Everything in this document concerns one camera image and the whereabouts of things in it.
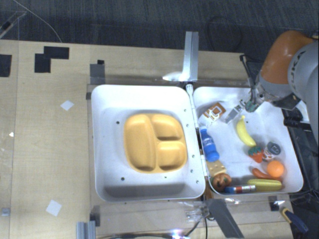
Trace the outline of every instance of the white cable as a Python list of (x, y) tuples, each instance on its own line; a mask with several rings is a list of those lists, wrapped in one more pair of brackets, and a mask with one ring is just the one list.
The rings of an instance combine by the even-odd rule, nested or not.
[(35, 14), (31, 10), (29, 10), (27, 7), (25, 7), (22, 4), (20, 4), (17, 0), (12, 0), (12, 1), (16, 2), (18, 5), (20, 5), (21, 7), (26, 9), (28, 12), (30, 12), (31, 14), (33, 14), (34, 16), (39, 18), (41, 21), (43, 21), (45, 24), (47, 24), (52, 29), (52, 31), (55, 33), (55, 35), (58, 37), (59, 41), (62, 42), (62, 40), (61, 40), (60, 36), (58, 35), (58, 33), (54, 30), (54, 28), (48, 22), (46, 22), (43, 18), (41, 18), (40, 16), (38, 16), (37, 14)]

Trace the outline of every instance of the yellow plate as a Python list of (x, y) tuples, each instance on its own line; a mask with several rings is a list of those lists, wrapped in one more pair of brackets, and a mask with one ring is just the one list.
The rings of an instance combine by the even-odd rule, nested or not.
[(172, 116), (137, 114), (124, 125), (124, 148), (130, 166), (142, 173), (178, 170), (187, 161), (183, 129)]

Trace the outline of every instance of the white tape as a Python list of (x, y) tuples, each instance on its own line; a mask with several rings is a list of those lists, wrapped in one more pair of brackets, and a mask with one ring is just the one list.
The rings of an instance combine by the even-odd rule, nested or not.
[(50, 204), (46, 208), (46, 211), (54, 216), (58, 216), (60, 210), (61, 210), (62, 205), (59, 204), (58, 202), (51, 200)]
[(74, 106), (74, 103), (72, 103), (71, 101), (67, 100), (65, 101), (63, 104), (61, 104), (61, 107), (63, 109), (65, 109), (66, 111), (68, 111), (72, 106)]

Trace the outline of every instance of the wooden table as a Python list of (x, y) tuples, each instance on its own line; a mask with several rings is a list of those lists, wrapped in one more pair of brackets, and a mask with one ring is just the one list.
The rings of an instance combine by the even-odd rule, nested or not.
[[(35, 53), (42, 54), (44, 46), (69, 47), (69, 59), (52, 59), (51, 73), (35, 73)], [(76, 238), (76, 223), (89, 221), (91, 211), (90, 64), (104, 60), (106, 76), (160, 79), (182, 70), (183, 51), (0, 40), (0, 54), (12, 55), (11, 76), (0, 78), (0, 133), (6, 139), (0, 142), (6, 151), (0, 152), (0, 207), (11, 207), (9, 217), (0, 217), (0, 239)], [(198, 71), (202, 79), (247, 79), (236, 53), (200, 51)], [(74, 104), (68, 111), (60, 106), (65, 101)], [(243, 205), (229, 209), (245, 238), (292, 238), (289, 224), (279, 212), (270, 212), (265, 197), (242, 197)], [(287, 195), (280, 199), (292, 209)], [(46, 212), (51, 200), (62, 205), (57, 216)], [(120, 215), (117, 210), (114, 216)], [(192, 236), (204, 233), (201, 224)], [(209, 222), (209, 238), (224, 238), (216, 222)]]

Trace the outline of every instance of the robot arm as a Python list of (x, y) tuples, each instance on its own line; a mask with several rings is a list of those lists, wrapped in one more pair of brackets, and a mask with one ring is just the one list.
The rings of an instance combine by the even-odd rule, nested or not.
[(253, 112), (267, 101), (292, 110), (300, 100), (307, 105), (318, 144), (318, 42), (287, 31), (270, 49), (245, 109)]

